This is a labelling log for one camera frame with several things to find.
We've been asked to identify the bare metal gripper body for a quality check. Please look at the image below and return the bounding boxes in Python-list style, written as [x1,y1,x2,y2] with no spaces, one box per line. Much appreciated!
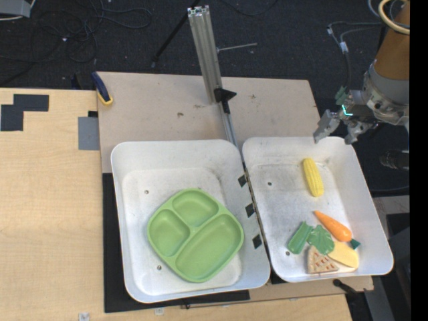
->
[340,90,411,127]

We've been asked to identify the yellow corn cob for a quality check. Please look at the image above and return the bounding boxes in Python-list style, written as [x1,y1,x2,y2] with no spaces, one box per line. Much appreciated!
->
[302,157,325,198]

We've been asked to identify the white plastic tray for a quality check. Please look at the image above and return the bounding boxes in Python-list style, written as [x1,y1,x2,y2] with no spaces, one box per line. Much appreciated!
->
[110,138,272,304]
[241,135,395,284]

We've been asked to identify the orange carrot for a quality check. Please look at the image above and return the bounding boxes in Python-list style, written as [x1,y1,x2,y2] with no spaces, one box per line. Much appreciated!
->
[313,210,362,251]

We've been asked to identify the green lettuce leaf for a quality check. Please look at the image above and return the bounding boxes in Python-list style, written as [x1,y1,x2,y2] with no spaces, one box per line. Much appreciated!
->
[306,224,336,256]

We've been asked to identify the green pea pod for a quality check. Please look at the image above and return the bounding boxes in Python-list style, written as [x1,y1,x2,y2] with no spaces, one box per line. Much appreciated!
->
[287,221,314,255]

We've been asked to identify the yellow wedge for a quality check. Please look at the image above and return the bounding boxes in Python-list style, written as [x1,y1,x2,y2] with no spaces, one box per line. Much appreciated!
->
[327,241,360,270]

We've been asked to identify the tan pie slice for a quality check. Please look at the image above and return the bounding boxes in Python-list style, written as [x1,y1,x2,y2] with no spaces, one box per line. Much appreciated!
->
[306,245,340,275]

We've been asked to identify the pale flat board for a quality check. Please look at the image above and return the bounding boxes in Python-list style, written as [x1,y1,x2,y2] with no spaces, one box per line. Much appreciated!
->
[96,71,375,310]

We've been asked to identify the green divided plate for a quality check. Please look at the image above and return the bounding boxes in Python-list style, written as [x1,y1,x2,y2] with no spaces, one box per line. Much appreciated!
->
[146,187,245,284]

